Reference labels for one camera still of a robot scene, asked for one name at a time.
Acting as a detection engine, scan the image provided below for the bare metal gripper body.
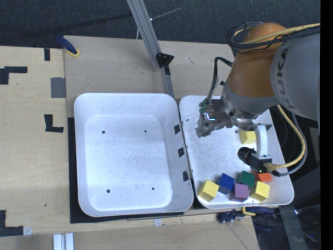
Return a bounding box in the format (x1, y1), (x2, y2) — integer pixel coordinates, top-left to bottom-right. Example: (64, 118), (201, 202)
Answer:
(204, 99), (261, 132)

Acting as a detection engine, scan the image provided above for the white plastic tray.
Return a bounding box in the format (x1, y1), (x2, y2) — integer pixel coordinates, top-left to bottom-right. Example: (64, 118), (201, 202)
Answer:
(178, 95), (295, 210)
(73, 92), (195, 218)

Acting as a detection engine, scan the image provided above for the yellow cube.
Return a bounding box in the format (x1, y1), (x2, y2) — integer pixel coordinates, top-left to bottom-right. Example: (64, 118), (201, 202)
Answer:
(249, 180), (271, 203)
(197, 179), (220, 203)
(239, 130), (257, 145)

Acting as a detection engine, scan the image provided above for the blue cube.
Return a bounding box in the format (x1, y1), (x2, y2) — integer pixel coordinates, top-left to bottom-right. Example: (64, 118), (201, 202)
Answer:
(217, 173), (236, 195)

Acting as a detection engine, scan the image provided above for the green cube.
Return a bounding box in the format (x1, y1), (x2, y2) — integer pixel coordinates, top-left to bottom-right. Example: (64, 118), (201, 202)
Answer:
(236, 170), (257, 189)

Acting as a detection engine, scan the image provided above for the purple cube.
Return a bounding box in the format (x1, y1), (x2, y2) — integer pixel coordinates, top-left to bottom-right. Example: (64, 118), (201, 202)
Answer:
(229, 183), (250, 203)

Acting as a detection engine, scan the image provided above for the orange cube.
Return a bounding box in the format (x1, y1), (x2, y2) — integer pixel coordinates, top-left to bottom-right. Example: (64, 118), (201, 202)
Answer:
(253, 172), (273, 184)

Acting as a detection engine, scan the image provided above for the pale wood board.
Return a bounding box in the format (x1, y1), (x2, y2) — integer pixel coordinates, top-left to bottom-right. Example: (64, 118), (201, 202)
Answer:
(63, 35), (277, 234)

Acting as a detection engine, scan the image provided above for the black cylinder on white bracket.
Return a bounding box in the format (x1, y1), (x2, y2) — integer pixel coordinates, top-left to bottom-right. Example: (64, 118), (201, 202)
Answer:
(237, 123), (273, 174)

